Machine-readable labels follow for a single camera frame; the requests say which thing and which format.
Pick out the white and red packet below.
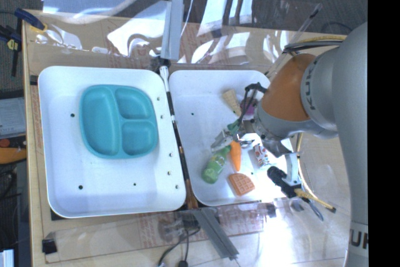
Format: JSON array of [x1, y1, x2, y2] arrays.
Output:
[[252, 143, 271, 168]]

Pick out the white plastic tray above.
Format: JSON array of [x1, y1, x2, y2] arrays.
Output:
[[167, 69, 301, 208], [37, 65, 188, 219]]

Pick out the brown cardboard board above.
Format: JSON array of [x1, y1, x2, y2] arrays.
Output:
[[22, 9, 351, 264]]

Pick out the orange carrot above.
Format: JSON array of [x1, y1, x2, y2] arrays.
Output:
[[229, 139, 243, 173]]

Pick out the green plastic bottle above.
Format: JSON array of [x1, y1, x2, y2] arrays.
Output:
[[201, 145, 233, 184]]

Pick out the black cylinder on white bracket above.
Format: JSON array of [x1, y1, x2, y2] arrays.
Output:
[[266, 153, 303, 198]]

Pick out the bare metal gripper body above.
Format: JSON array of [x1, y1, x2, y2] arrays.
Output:
[[234, 118, 262, 140]]

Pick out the tan ice cream cone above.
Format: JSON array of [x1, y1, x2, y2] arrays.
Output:
[[222, 89, 243, 117]]

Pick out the orange waffle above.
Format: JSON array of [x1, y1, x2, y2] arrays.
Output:
[[227, 173, 256, 197]]

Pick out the black block with wires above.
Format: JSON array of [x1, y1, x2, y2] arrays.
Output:
[[181, 214, 201, 229]]

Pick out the purple grapes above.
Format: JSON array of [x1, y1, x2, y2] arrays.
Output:
[[239, 98, 256, 120]]

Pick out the blue divided plate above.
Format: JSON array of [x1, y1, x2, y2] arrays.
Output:
[[79, 84, 159, 160]]

